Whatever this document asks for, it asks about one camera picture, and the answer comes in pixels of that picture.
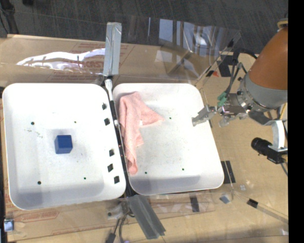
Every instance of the white tray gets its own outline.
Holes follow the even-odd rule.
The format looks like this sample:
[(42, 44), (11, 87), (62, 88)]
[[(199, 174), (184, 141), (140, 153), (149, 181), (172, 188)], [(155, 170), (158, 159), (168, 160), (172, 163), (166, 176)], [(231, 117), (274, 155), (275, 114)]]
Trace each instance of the white tray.
[[(102, 87), (12, 84), (3, 92), (3, 111), (9, 192), (15, 206), (38, 209), (114, 199), (124, 193), (124, 170)], [(55, 153), (57, 135), (72, 136), (69, 154)]]
[(152, 195), (219, 187), (224, 174), (209, 122), (192, 124), (204, 107), (198, 89), (190, 84), (120, 84), (113, 91), (117, 109), (120, 98), (135, 91), (165, 121), (140, 128), (144, 144), (136, 149), (132, 188)]

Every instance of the dark gray carpet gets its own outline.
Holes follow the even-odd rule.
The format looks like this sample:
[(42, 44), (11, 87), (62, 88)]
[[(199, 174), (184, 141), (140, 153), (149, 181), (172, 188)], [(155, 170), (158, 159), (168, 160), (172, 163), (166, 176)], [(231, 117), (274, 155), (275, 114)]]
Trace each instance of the dark gray carpet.
[[(238, 29), (244, 47), (254, 53), (261, 52), (288, 12), (288, 0), (35, 0), (32, 6), (10, 2), (20, 34), (104, 41), (108, 21), (135, 15)], [(0, 22), (0, 37), (5, 36)], [(0, 188), (1, 166), (0, 155)]]

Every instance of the pink towel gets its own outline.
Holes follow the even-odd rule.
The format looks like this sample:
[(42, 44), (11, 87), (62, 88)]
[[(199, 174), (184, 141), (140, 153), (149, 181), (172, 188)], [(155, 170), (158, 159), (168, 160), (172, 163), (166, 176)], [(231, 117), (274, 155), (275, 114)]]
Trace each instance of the pink towel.
[(164, 119), (146, 106), (138, 92), (121, 97), (119, 122), (130, 175), (137, 173), (136, 147), (144, 143), (139, 131), (140, 121), (142, 125), (148, 125), (159, 120)]

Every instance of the blue block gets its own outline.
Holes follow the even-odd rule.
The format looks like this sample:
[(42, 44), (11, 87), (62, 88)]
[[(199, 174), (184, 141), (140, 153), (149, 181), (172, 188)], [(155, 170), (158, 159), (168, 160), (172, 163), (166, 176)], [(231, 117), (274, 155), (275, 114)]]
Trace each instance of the blue block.
[(54, 143), (56, 154), (70, 153), (73, 148), (71, 135), (58, 135)]

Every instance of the hole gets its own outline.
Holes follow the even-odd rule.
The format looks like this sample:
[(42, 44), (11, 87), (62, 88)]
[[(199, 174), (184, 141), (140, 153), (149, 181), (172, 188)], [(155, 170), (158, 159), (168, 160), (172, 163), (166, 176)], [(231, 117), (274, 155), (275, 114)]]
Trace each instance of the hole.
[(115, 177), (113, 178), (113, 182), (114, 182), (115, 184), (119, 183), (119, 181), (120, 181), (120, 177), (119, 177), (119, 176), (115, 176)]
[(110, 120), (108, 118), (104, 119), (105, 125), (107, 126), (108, 124), (110, 124)]
[(112, 164), (110, 164), (107, 168), (108, 168), (108, 172), (110, 172), (111, 170), (113, 170)]

